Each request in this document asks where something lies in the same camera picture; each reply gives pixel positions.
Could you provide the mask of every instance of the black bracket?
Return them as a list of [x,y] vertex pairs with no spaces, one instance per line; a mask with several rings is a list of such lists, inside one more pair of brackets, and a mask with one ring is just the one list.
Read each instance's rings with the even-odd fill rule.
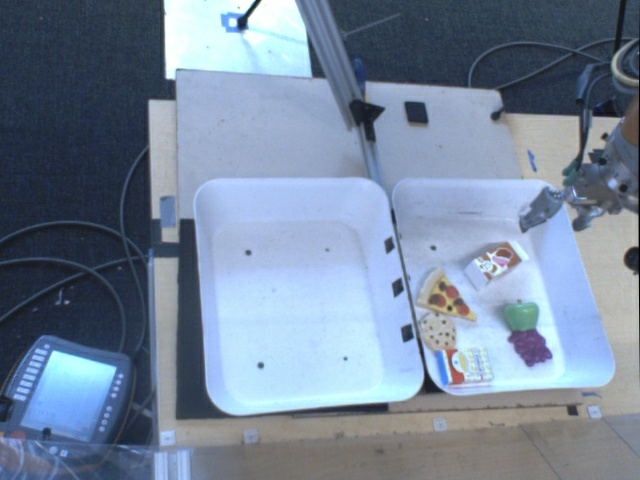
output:
[[369,142],[375,142],[376,131],[373,128],[373,122],[384,112],[384,107],[373,105],[362,100],[353,100],[349,104],[349,109],[358,126],[364,123],[364,133],[367,140]]

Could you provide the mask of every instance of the white plastic bin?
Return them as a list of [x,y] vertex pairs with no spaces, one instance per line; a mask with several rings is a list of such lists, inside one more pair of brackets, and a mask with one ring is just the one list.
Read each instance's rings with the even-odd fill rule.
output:
[[424,380],[390,204],[361,178],[195,196],[206,385],[231,415],[406,400]]
[[[398,233],[411,292],[442,267],[477,323],[454,319],[458,346],[486,347],[494,379],[484,385],[447,387],[436,354],[425,347],[434,382],[448,393],[598,387],[613,377],[615,362],[591,293],[566,208],[546,224],[522,233],[519,214],[545,186],[537,180],[407,179],[393,193]],[[517,240],[529,261],[480,291],[463,273],[487,246]],[[507,341],[505,305],[518,299],[540,307],[537,329],[553,359],[525,365]],[[415,308],[418,316],[422,310]]]

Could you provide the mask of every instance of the wooden table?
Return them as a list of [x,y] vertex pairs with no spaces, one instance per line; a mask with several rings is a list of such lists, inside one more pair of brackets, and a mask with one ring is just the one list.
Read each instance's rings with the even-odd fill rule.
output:
[[[507,115],[523,175],[560,186],[560,172],[577,151],[577,118]],[[610,132],[617,120],[594,119],[590,147]],[[152,217],[160,217],[160,199],[177,194],[176,105],[149,105]],[[535,155],[533,172],[527,151]],[[178,260],[156,258],[154,264],[158,431],[161,445],[211,446],[243,442],[255,429],[261,443],[354,438],[389,438],[433,433],[443,422],[448,430],[490,429],[575,420],[567,406],[578,406],[578,419],[588,418],[587,406],[605,416],[640,413],[638,278],[622,257],[638,241],[638,218],[631,213],[607,216],[577,235],[579,249],[600,309],[617,367],[613,381],[600,389],[549,390],[480,397],[423,395],[391,404],[388,414],[292,416],[274,415],[220,420],[176,420],[176,328]],[[177,242],[177,227],[161,230],[163,242]]]

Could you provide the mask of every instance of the wooden platform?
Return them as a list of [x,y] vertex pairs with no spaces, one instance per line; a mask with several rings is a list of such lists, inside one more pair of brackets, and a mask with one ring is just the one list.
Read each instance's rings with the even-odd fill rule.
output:
[[[177,194],[175,102],[152,101],[149,111],[152,213],[159,218],[160,198]],[[562,168],[577,151],[577,118],[507,115],[503,119],[523,176],[559,186]],[[590,148],[598,147],[600,135],[610,132],[616,122],[594,119]],[[537,172],[528,151],[535,157]],[[176,259],[156,258],[160,442],[220,447],[198,450],[193,457],[196,469],[206,470],[214,462],[226,464],[215,469],[220,476],[210,478],[293,478],[292,468],[298,467],[309,473],[305,478],[336,478],[342,471],[349,472],[348,478],[481,478],[482,471],[495,473],[491,478],[632,478],[625,474],[640,465],[638,278],[624,267],[622,257],[637,245],[638,218],[630,213],[608,216],[576,236],[616,358],[616,374],[608,386],[491,397],[424,395],[392,404],[388,414],[375,415],[177,421],[178,265]],[[163,228],[162,237],[177,242],[177,229]],[[590,419],[589,406],[597,406],[605,419]],[[436,432],[443,423],[447,432]],[[259,446],[242,445],[247,429],[257,430]],[[221,454],[225,461],[218,460]]]

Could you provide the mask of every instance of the floor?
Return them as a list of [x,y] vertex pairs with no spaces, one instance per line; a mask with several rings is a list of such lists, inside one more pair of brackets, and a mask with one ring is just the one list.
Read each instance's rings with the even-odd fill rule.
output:
[[640,471],[640,415],[475,431],[202,448],[194,479],[626,480]]

